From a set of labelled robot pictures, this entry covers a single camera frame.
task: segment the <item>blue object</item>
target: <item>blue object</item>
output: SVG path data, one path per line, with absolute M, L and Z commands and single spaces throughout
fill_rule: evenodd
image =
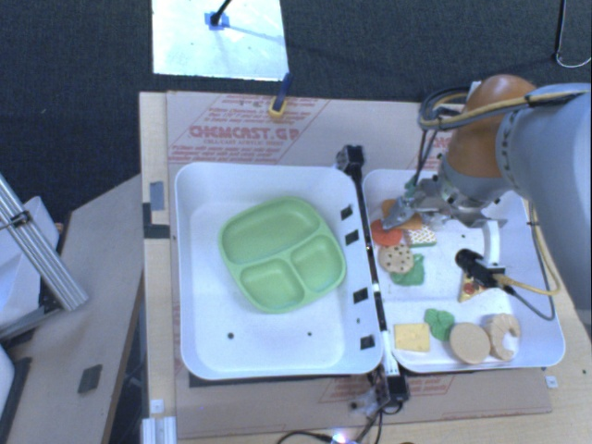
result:
M 284 76 L 284 80 L 281 82 L 279 92 L 276 96 L 276 101 L 271 107 L 274 112 L 279 112 L 281 110 L 281 107 L 283 106 L 284 101 L 286 100 L 286 96 L 288 95 L 288 91 L 290 90 L 290 86 L 292 84 L 293 79 L 294 76 L 292 76 L 289 72 L 287 72 Z
M 228 18 L 228 15 L 226 15 L 225 13 L 223 13 L 220 16 L 220 21 L 218 22 L 217 25 L 213 25 L 212 24 L 212 17 L 216 14 L 215 11 L 211 11 L 209 13 L 205 13 L 205 24 L 208 26 L 208 28 L 210 30 L 213 31 L 222 31 L 225 28 L 228 28 L 230 26 L 230 19 Z

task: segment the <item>yellow object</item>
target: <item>yellow object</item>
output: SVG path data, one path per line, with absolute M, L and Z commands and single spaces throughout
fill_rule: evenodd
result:
M 516 281 L 510 277 L 506 277 L 505 275 L 493 275 L 493 278 L 503 285 L 512 285 L 518 288 L 522 288 L 523 290 L 529 290 L 535 292 L 536 294 L 543 294 L 544 296 L 555 296 L 561 290 L 559 288 L 551 291 L 542 290 L 541 288 L 535 288 L 534 286 L 527 285 L 522 281 Z
M 280 118 L 281 116 L 284 115 L 284 112 L 286 111 L 286 105 L 287 105 L 286 99 L 284 99 L 284 102 L 282 102 L 279 110 L 274 110 L 274 104 L 276 103 L 276 99 L 277 99 L 277 97 L 274 97 L 271 99 L 271 103 L 269 104 L 269 108 L 267 109 L 267 113 L 273 118 Z
M 429 352 L 429 325 L 395 325 L 395 348 L 403 351 Z

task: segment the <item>gray robot arm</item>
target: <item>gray robot arm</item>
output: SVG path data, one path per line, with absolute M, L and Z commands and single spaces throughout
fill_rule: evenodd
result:
M 383 226 L 395 227 L 413 212 L 438 212 L 481 227 L 487 221 L 481 210 L 517 191 L 536 208 L 549 253 L 590 335 L 590 84 L 547 86 L 526 98 L 565 91 L 587 92 L 566 103 L 517 109 L 501 121 L 500 178 L 467 176 L 445 156 L 438 174 L 401 197 Z

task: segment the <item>cheese slice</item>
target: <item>cheese slice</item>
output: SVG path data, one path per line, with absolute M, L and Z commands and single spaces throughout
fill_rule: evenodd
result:
M 429 325 L 396 324 L 395 348 L 403 351 L 429 352 Z

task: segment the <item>black carpet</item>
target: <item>black carpet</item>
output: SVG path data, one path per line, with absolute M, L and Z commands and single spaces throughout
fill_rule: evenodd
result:
M 590 82 L 551 60 L 560 0 L 280 0 L 301 96 L 419 101 L 495 73 Z M 592 0 L 569 0 L 567 62 L 590 55 Z M 138 93 L 273 93 L 156 76 L 151 0 L 0 0 L 0 172 L 56 221 L 140 171 Z

